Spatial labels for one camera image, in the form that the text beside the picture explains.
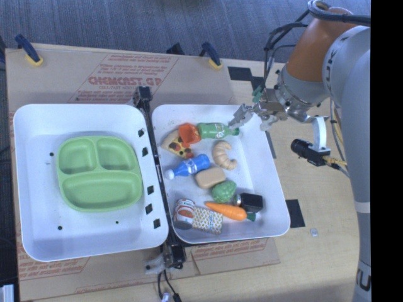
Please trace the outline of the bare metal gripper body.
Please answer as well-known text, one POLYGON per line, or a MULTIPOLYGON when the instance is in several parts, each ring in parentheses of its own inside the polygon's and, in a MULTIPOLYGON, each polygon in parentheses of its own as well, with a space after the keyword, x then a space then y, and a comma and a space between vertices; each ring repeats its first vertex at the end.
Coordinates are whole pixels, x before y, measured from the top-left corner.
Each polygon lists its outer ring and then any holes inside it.
POLYGON ((286 120, 291 117, 301 123, 311 120, 308 110, 311 108, 311 95, 303 89, 290 86, 263 86, 253 91, 253 110, 263 120, 275 118, 286 120))

